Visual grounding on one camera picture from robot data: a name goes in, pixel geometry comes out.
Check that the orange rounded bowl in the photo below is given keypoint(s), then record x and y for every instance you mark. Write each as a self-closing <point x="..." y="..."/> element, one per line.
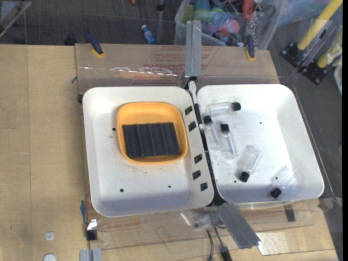
<point x="148" y="112"/>

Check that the black ribbed rectangular insert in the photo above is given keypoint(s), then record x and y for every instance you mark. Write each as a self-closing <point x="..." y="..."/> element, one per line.
<point x="150" y="140"/>

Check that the white plastic tray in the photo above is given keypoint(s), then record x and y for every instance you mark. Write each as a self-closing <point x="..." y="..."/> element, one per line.
<point x="274" y="135"/>
<point x="141" y="183"/>

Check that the clear plastic bottle, black cap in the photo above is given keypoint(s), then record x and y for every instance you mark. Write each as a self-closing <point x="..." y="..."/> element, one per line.
<point x="229" y="145"/>
<point x="220" y="108"/>
<point x="250" y="160"/>
<point x="212" y="136"/>
<point x="285" y="179"/>

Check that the blue bottle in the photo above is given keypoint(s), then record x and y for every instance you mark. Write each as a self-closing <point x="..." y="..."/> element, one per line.
<point x="148" y="35"/>

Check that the brown cardboard board, red print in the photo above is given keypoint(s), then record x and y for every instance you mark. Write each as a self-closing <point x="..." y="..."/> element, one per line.
<point x="225" y="61"/>

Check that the clear plastic storage bin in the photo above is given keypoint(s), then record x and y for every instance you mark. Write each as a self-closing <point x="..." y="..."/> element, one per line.
<point x="225" y="15"/>

